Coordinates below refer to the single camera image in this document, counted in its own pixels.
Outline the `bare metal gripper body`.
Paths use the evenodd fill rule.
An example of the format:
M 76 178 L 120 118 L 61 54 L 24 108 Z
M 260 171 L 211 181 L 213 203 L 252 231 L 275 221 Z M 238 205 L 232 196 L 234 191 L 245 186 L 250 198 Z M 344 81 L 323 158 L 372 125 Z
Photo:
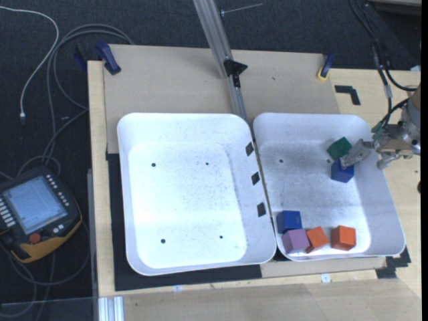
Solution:
M 413 123 L 397 122 L 381 126 L 372 136 L 374 149 L 393 158 L 421 154 L 421 133 Z

